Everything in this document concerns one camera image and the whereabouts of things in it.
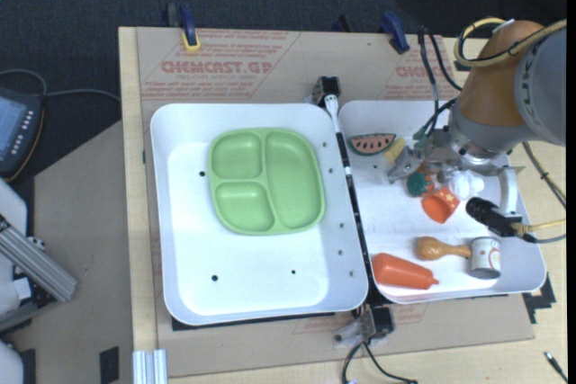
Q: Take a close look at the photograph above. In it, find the white toy figure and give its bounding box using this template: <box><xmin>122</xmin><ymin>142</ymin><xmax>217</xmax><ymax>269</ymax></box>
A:
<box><xmin>449</xmin><ymin>170</ymin><xmax>486</xmax><ymax>200</ymax></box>

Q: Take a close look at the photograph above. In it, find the white plastic tray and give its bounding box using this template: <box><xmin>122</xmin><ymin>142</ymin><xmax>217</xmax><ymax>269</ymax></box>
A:
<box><xmin>149</xmin><ymin>103</ymin><xmax>371</xmax><ymax>326</ymax></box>
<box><xmin>337</xmin><ymin>99</ymin><xmax>547</xmax><ymax>305</ymax></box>

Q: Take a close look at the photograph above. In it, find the black cylinder on white bracket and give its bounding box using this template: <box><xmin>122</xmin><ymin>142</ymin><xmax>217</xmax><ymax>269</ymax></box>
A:
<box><xmin>464</xmin><ymin>168</ymin><xmax>525</xmax><ymax>238</ymax></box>

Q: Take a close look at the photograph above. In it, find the small white printed can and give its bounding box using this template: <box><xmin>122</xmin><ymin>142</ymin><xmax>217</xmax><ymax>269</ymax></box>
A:
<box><xmin>469</xmin><ymin>236</ymin><xmax>502</xmax><ymax>281</ymax></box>

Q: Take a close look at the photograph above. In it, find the black block with thin wires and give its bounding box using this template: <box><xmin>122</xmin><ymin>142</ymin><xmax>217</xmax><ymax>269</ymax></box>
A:
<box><xmin>313</xmin><ymin>76</ymin><xmax>342</xmax><ymax>103</ymax></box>
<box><xmin>333</xmin><ymin>305</ymin><xmax>397</xmax><ymax>351</ymax></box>

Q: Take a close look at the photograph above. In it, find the brown toy chicken drumstick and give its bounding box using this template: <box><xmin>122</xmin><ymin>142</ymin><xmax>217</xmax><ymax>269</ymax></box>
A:
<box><xmin>414</xmin><ymin>236</ymin><xmax>473</xmax><ymax>263</ymax></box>

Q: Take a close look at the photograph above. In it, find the yellow toy block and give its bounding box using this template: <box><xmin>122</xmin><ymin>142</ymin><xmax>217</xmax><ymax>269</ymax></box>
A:
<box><xmin>383</xmin><ymin>138</ymin><xmax>407</xmax><ymax>164</ymax></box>

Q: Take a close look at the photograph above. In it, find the toy watermelon slice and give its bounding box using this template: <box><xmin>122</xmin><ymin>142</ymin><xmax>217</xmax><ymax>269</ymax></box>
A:
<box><xmin>348</xmin><ymin>132</ymin><xmax>398</xmax><ymax>157</ymax></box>

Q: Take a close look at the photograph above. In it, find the green divided plate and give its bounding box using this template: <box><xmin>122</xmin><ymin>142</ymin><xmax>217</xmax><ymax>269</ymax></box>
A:
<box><xmin>207</xmin><ymin>127</ymin><xmax>327</xmax><ymax>237</ymax></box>

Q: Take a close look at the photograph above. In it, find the orange cup with yellow star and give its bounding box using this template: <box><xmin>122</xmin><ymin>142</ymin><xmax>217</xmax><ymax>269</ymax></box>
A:
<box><xmin>420</xmin><ymin>187</ymin><xmax>462</xmax><ymax>225</ymax></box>

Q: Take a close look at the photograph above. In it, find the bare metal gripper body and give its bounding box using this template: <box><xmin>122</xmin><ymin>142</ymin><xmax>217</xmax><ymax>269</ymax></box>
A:
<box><xmin>418</xmin><ymin>128</ymin><xmax>508</xmax><ymax>177</ymax></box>

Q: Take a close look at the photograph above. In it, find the thin black and white rod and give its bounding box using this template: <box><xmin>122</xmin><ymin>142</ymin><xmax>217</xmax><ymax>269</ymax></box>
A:
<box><xmin>324</xmin><ymin>94</ymin><xmax>375</xmax><ymax>308</ymax></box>

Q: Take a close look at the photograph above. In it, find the brown cardboard board red print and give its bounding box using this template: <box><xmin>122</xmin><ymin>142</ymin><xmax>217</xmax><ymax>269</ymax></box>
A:
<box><xmin>134</xmin><ymin>27</ymin><xmax>536</xmax><ymax>379</ymax></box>

